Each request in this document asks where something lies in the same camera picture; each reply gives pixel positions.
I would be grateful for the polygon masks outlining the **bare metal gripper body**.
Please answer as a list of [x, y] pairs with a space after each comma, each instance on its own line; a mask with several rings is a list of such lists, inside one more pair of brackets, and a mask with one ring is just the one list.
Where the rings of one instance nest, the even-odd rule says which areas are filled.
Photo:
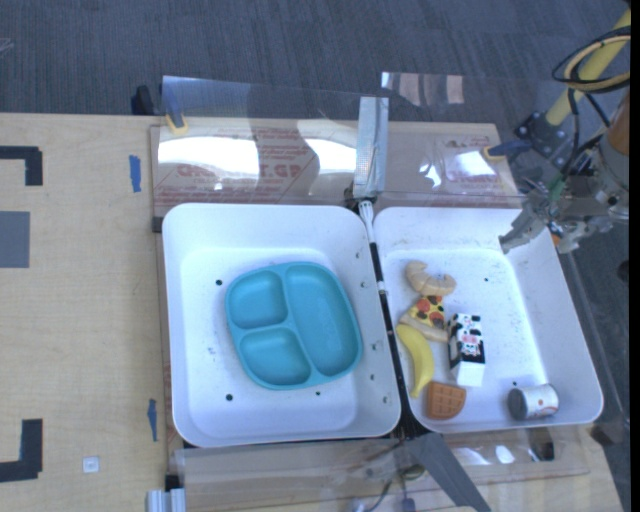
[[539, 217], [557, 223], [629, 221], [629, 184], [606, 173], [557, 175], [539, 182], [527, 202]]

